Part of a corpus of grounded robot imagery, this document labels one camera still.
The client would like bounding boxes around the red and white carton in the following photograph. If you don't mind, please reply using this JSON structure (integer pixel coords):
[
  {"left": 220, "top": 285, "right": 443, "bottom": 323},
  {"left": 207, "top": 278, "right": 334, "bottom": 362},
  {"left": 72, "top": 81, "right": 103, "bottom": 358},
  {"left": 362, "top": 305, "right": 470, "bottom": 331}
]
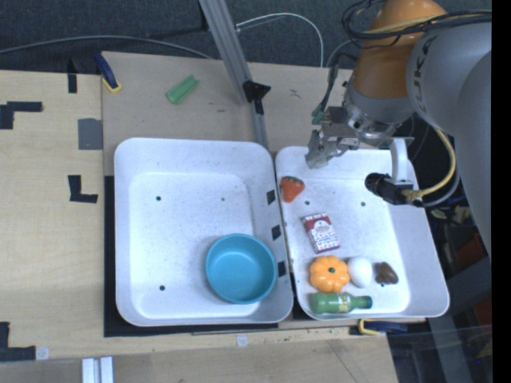
[{"left": 301, "top": 212, "right": 341, "bottom": 255}]

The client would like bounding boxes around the brown toy lump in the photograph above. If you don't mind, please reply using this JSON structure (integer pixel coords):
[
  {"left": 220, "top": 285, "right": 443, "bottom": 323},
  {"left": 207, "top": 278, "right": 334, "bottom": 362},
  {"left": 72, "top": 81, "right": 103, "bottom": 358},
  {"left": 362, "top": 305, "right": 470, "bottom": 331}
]
[{"left": 374, "top": 261, "right": 399, "bottom": 286}]

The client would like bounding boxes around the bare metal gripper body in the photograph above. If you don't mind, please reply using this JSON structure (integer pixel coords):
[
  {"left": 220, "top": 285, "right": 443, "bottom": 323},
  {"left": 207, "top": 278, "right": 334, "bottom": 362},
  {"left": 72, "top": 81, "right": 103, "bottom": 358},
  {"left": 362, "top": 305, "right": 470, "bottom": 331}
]
[{"left": 320, "top": 105, "right": 401, "bottom": 151}]

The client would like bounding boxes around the white plastic tray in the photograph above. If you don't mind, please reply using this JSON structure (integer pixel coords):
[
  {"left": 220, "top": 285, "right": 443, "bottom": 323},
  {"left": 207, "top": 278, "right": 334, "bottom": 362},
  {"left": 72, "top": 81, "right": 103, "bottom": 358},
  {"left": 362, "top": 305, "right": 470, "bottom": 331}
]
[
  {"left": 274, "top": 145, "right": 451, "bottom": 321},
  {"left": 113, "top": 136, "right": 295, "bottom": 327}
]

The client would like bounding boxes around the blue bowl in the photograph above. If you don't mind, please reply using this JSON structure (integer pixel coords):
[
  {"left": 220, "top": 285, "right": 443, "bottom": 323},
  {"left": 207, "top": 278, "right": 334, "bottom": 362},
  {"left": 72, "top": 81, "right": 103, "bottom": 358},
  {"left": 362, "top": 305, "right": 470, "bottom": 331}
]
[{"left": 204, "top": 233, "right": 278, "bottom": 306}]

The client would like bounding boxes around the orange pumpkin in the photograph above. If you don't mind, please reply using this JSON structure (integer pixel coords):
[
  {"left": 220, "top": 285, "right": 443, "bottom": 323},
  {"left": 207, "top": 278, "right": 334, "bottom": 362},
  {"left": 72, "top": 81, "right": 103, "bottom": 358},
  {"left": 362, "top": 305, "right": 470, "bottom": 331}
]
[{"left": 309, "top": 255, "right": 351, "bottom": 294}]

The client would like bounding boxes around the green curved toy piece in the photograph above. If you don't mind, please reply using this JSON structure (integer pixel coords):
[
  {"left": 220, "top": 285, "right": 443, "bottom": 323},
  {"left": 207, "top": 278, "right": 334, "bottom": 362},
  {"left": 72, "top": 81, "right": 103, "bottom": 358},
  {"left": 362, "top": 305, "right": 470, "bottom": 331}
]
[{"left": 165, "top": 73, "right": 200, "bottom": 105}]

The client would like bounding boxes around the black cylinder on white bracket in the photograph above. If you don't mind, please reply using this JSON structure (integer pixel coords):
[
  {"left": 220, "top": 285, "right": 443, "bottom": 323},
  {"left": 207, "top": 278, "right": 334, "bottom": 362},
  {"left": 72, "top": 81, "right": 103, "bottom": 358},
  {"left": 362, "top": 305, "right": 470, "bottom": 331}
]
[{"left": 364, "top": 137, "right": 425, "bottom": 207}]

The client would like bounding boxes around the red strawberry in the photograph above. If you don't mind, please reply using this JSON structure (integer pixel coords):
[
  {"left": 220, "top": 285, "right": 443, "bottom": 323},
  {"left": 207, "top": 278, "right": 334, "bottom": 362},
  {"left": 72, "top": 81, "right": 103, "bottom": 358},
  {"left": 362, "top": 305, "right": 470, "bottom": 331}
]
[{"left": 279, "top": 176, "right": 307, "bottom": 203}]

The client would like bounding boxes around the white egg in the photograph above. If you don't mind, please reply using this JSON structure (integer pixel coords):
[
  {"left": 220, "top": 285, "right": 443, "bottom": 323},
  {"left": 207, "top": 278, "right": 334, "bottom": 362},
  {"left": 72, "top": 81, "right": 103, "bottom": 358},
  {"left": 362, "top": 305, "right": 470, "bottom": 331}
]
[{"left": 347, "top": 256, "right": 374, "bottom": 289}]

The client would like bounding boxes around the green bottle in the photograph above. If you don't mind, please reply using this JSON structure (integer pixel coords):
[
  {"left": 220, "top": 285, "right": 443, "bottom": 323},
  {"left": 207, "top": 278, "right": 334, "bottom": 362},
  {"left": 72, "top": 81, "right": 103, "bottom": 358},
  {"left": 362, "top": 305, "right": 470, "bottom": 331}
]
[{"left": 308, "top": 291, "right": 374, "bottom": 316}]

